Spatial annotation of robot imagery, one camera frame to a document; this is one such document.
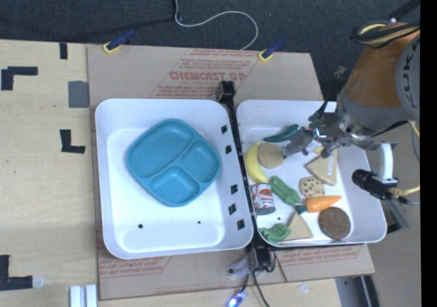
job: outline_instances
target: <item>yellow toy banana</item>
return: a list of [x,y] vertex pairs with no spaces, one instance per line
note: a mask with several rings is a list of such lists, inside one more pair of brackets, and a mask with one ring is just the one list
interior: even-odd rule
[[268,184],[268,178],[258,164],[258,146],[260,144],[259,141],[256,141],[246,152],[247,173],[257,184]]

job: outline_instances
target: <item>blue plate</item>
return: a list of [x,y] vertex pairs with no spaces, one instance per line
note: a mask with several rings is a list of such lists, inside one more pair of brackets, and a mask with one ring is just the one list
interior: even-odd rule
[[142,134],[126,156],[133,177],[168,206],[196,199],[219,176],[221,159],[187,123],[166,119]]

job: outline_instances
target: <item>white tray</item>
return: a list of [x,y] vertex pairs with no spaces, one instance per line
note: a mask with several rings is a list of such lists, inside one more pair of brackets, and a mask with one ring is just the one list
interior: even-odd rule
[[[164,119],[196,129],[221,157],[216,180],[188,205],[157,201],[130,174],[126,152]],[[249,204],[227,111],[211,100],[111,99],[96,109],[103,239],[113,255],[137,259],[245,247]]]
[[[262,142],[264,137],[277,134],[289,125],[297,123],[300,126],[308,126],[308,117],[319,109],[321,104],[320,101],[249,100],[242,102],[236,114],[243,152],[245,153],[256,140]],[[261,168],[268,178],[277,175],[299,193],[299,180],[311,176],[305,164],[314,157],[314,153],[305,156],[299,152],[288,156],[283,164],[275,169],[267,169],[263,166]],[[356,169],[369,170],[365,152],[355,146],[338,149],[337,184],[335,186],[325,185],[326,195],[342,196],[335,206],[342,208],[350,217],[352,228],[345,239],[339,242],[325,236],[318,225],[318,213],[305,212],[302,217],[309,225],[314,237],[273,244],[273,246],[329,246],[380,241],[386,235],[386,220],[381,202],[352,182],[352,173]],[[253,180],[248,178],[249,186],[253,185]],[[289,224],[294,215],[293,207],[282,202],[275,194],[273,197],[276,211],[268,215],[257,216],[258,228],[270,228],[279,222]]]

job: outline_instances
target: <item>white cable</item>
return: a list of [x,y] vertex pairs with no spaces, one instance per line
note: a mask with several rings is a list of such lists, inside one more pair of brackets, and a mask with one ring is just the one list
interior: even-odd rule
[[176,22],[179,26],[187,27],[187,28],[189,28],[189,27],[198,27],[198,26],[202,26],[202,25],[204,25],[204,24],[210,22],[211,20],[214,20],[215,18],[218,18],[218,17],[223,16],[223,15],[225,15],[225,14],[240,14],[240,15],[246,16],[249,20],[251,20],[251,22],[252,22],[253,25],[255,26],[255,37],[254,37],[254,38],[252,39],[252,41],[249,42],[249,43],[248,43],[244,48],[241,48],[241,50],[246,50],[246,49],[247,49],[250,45],[252,45],[252,44],[256,41],[256,39],[258,38],[258,25],[257,25],[257,23],[255,22],[255,20],[254,20],[252,17],[250,17],[248,14],[246,14],[246,13],[244,13],[244,12],[241,12],[241,11],[225,11],[225,12],[221,12],[220,14],[217,14],[217,15],[215,15],[215,16],[213,16],[213,17],[210,17],[209,19],[207,19],[207,20],[205,20],[205,21],[203,21],[203,22],[195,23],[194,25],[185,25],[184,23],[181,23],[181,22],[178,20],[178,10],[179,10],[178,0],[175,0],[175,22]]

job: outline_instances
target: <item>red and white can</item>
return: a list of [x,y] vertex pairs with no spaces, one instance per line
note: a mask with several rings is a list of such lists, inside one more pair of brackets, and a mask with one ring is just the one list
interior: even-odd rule
[[268,215],[276,210],[270,184],[255,184],[251,187],[252,202],[257,215]]

